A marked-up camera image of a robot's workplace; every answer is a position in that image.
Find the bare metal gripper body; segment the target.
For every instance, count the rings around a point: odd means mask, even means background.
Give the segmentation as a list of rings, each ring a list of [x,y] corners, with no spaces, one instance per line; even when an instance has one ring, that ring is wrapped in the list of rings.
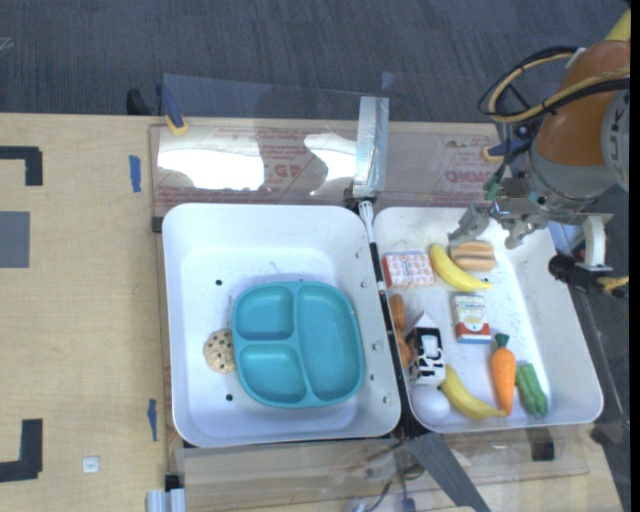
[[[493,213],[501,221],[571,223],[586,206],[586,196],[562,190],[540,177],[503,178],[492,185]]]

